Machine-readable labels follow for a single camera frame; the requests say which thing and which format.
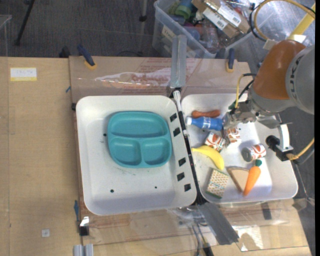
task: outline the yellow sticker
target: yellow sticker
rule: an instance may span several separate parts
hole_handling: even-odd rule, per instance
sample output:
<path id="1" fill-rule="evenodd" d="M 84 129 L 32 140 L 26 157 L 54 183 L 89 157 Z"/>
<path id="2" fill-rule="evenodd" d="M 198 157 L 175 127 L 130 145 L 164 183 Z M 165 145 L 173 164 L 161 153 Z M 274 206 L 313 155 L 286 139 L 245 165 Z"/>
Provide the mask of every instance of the yellow sticker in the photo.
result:
<path id="1" fill-rule="evenodd" d="M 10 69 L 10 81 L 37 81 L 37 68 L 12 67 Z"/>

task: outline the blue plate compartment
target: blue plate compartment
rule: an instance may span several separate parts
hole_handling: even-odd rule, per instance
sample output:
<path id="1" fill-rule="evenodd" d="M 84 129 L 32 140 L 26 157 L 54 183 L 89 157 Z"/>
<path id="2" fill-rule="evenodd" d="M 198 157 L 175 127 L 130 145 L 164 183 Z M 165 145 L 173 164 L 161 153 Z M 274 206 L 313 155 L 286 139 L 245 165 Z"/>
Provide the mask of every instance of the blue plate compartment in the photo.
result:
<path id="1" fill-rule="evenodd" d="M 172 155 L 169 126 L 153 112 L 117 112 L 108 122 L 107 135 L 110 156 L 122 167 L 159 167 Z"/>

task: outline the toy banana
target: toy banana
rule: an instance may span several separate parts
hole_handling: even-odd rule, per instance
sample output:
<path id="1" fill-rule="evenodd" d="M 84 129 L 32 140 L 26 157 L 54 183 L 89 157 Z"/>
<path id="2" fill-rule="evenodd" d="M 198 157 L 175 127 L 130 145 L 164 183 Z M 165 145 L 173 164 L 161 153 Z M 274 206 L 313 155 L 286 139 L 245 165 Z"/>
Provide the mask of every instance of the toy banana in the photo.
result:
<path id="1" fill-rule="evenodd" d="M 222 158 L 221 154 L 218 151 L 216 151 L 214 148 L 208 145 L 202 145 L 196 148 L 193 147 L 191 150 L 192 152 L 200 152 L 206 155 L 207 157 L 209 157 L 219 170 L 223 170 L 225 168 L 224 159 Z"/>

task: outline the gray carpet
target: gray carpet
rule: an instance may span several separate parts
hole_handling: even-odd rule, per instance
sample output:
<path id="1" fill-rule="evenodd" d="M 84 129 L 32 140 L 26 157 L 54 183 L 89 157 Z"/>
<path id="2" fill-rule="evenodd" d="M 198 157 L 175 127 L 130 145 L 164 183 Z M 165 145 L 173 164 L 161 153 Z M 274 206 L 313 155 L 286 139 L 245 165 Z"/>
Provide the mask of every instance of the gray carpet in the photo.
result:
<path id="1" fill-rule="evenodd" d="M 311 7 L 314 0 L 299 2 Z M 137 56 L 137 52 L 142 52 L 146 57 L 160 57 L 152 48 L 155 21 L 153 0 L 147 2 L 144 34 L 139 34 L 142 4 L 142 0 L 36 0 L 20 46 L 14 46 L 28 6 L 23 0 L 2 0 L 0 15 L 12 15 L 7 29 L 8 55 L 57 58 L 64 46 L 69 48 L 72 55 L 78 55 L 77 45 L 82 44 L 93 56 Z M 294 28 L 293 21 L 300 20 L 304 15 L 300 10 L 285 8 L 286 12 L 283 12 L 282 7 L 275 6 L 272 13 L 276 18 L 272 16 L 265 27 L 265 31 L 269 31 L 276 40 L 281 40 L 283 36 L 277 33 L 279 28 L 290 32 Z M 269 16 L 270 12 L 261 15 Z M 314 44 L 314 23 L 305 34 L 306 42 Z M 258 64 L 267 54 L 262 49 L 263 45 L 262 41 L 252 38 L 239 45 L 236 58 L 248 62 L 251 71 L 256 73 Z M 289 125 L 291 144 L 301 150 L 315 134 L 315 117 L 291 108 L 283 112 L 281 118 L 284 122 L 292 123 Z M 312 204 L 315 199 L 315 155 L 300 166 L 294 165 L 294 170 L 299 182 L 296 198 L 311 202 L 299 214 L 311 252 L 315 255 L 315 206 Z"/>

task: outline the toy carrot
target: toy carrot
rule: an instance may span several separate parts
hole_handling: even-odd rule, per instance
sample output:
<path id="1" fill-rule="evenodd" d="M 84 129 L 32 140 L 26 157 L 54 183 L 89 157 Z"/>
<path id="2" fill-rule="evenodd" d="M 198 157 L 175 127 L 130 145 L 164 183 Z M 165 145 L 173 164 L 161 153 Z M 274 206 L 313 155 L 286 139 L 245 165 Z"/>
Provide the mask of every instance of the toy carrot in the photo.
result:
<path id="1" fill-rule="evenodd" d="M 194 110 L 194 111 L 192 111 L 191 116 L 193 118 L 199 118 L 199 117 L 216 118 L 216 117 L 220 116 L 220 110 L 215 109 L 215 110 L 212 110 L 209 112 L 200 112 L 198 110 Z"/>
<path id="2" fill-rule="evenodd" d="M 261 174 L 261 170 L 259 167 L 261 164 L 262 164 L 262 161 L 257 159 L 255 161 L 255 165 L 250 168 L 248 178 L 246 180 L 245 188 L 243 191 L 244 196 L 247 196 L 250 193 L 250 191 L 253 189 L 253 187 L 255 186 L 255 184 Z"/>

